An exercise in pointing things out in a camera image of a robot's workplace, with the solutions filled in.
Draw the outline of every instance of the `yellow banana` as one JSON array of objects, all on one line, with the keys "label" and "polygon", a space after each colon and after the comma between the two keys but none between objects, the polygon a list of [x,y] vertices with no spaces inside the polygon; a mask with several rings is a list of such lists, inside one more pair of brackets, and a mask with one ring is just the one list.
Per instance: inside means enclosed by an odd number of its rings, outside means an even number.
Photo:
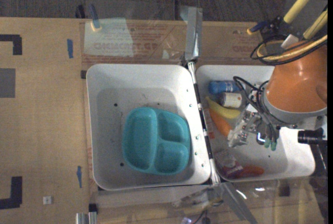
[{"label": "yellow banana", "polygon": [[240,111],[236,109],[229,109],[225,108],[218,103],[214,102],[212,99],[210,99],[208,96],[206,97],[206,100],[209,104],[209,108],[213,111],[215,111],[217,114],[219,114],[223,118],[233,119],[237,118],[240,114]]}]

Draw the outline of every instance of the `blue can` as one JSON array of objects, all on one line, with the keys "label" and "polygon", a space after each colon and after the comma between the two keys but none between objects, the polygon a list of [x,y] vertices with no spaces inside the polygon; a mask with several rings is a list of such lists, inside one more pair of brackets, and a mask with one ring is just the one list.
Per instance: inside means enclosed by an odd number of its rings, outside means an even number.
[{"label": "blue can", "polygon": [[219,94],[222,92],[239,92],[241,89],[233,80],[211,81],[208,86],[210,94]]}]

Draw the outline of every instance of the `wooden surface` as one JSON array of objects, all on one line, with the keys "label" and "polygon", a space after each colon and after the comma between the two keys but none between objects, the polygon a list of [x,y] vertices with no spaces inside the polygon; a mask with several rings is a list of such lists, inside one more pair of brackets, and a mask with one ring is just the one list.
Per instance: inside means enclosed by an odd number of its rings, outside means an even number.
[{"label": "wooden surface", "polygon": [[[0,34],[19,34],[23,44],[13,56],[12,43],[0,42],[0,68],[16,70],[16,97],[0,98],[0,199],[10,196],[11,177],[23,178],[23,203],[0,210],[0,223],[75,223],[88,211],[79,22],[0,18]],[[53,204],[43,205],[49,195]]]}]

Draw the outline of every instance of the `teal dish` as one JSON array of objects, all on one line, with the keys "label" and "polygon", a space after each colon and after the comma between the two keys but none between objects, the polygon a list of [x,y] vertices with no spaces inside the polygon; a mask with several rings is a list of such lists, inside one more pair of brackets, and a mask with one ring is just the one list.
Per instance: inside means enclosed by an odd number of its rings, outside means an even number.
[{"label": "teal dish", "polygon": [[122,150],[135,170],[156,175],[180,173],[189,160],[188,123],[169,111],[135,108],[126,118]]}]

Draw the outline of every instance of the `gray square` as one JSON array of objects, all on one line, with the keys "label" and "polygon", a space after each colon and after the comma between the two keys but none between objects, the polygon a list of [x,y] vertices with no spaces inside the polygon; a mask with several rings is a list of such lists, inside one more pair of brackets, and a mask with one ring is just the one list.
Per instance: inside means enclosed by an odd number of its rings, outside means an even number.
[{"label": "gray square", "polygon": [[0,98],[15,98],[15,68],[0,68]]}]

